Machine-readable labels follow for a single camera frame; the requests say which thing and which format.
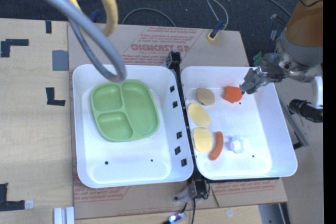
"yellow food item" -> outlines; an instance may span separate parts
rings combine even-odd
[[[211,123],[208,113],[197,103],[189,105],[188,114],[198,126],[207,126]]]
[[[194,146],[202,153],[208,153],[211,151],[213,142],[211,133],[207,128],[197,127],[194,129]]]

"black tape marking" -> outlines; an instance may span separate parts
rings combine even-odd
[[[65,100],[55,100],[55,88],[46,88],[47,104],[65,106]]]
[[[0,184],[0,211],[14,211],[25,209],[25,201],[7,201],[8,183]]]
[[[5,41],[1,41],[0,44],[0,57],[8,58],[10,54],[11,46],[28,46],[29,39],[6,39]]]
[[[68,52],[65,50],[52,51],[52,70],[53,71],[68,71],[69,70],[69,57]]]
[[[51,21],[46,21],[46,34],[51,34],[52,28],[51,28]]]
[[[2,58],[8,58],[10,53],[10,45],[7,44],[5,41],[1,41],[0,45],[0,57]]]

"gray hose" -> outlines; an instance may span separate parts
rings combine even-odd
[[[44,0],[51,6],[59,10],[64,14],[74,30],[76,37],[82,45],[85,53],[88,55],[89,59],[92,61],[97,70],[109,81],[111,82],[122,82],[126,78],[126,67],[118,53],[118,51],[112,46],[108,38],[92,23],[92,21],[76,7],[74,7],[67,0]],[[79,26],[94,40],[108,57],[108,59],[113,64],[117,74],[113,74],[108,71],[93,54],[90,47],[85,42],[82,34],[80,33]]]

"metal bracket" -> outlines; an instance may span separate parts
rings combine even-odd
[[[197,195],[196,184],[195,181],[192,181],[182,191],[175,193],[173,202],[174,204],[185,204],[189,200],[195,198],[196,195]]]

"toy sausage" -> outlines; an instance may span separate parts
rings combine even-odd
[[[222,132],[220,132],[220,131],[216,132],[215,137],[216,137],[215,147],[209,154],[209,158],[212,161],[214,161],[215,159],[218,158],[218,156],[222,152],[223,145],[224,145],[224,138],[223,138]]]

